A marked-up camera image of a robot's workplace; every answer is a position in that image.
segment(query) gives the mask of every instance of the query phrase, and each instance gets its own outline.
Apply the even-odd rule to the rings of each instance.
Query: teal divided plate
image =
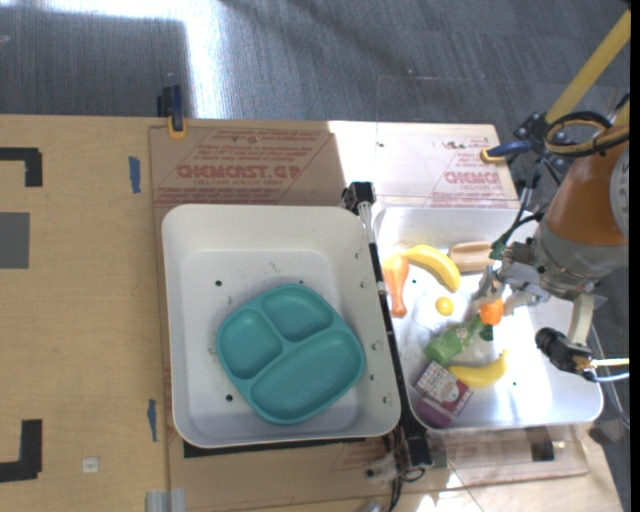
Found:
[[[315,416],[360,379],[360,341],[320,295],[287,284],[229,315],[216,336],[229,379],[264,419],[293,425]]]

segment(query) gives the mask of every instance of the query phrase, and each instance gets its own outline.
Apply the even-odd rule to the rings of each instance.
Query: green plastic bottle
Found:
[[[471,345],[476,336],[480,336],[486,341],[493,340],[491,326],[483,324],[480,315],[475,315],[469,322],[449,327],[440,336],[429,342],[424,349],[424,355],[442,366],[446,366],[453,356]]]

